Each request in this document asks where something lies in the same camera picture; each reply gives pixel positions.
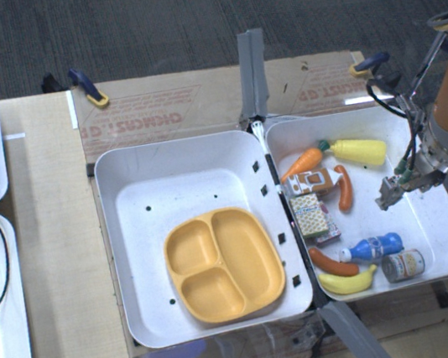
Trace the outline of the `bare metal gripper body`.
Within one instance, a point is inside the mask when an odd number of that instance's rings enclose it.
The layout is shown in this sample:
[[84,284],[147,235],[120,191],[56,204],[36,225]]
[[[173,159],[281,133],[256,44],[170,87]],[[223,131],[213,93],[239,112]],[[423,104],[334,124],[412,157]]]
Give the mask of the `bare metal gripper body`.
[[448,176],[448,152],[432,137],[425,136],[415,150],[411,142],[395,168],[402,191],[430,189],[443,183]]

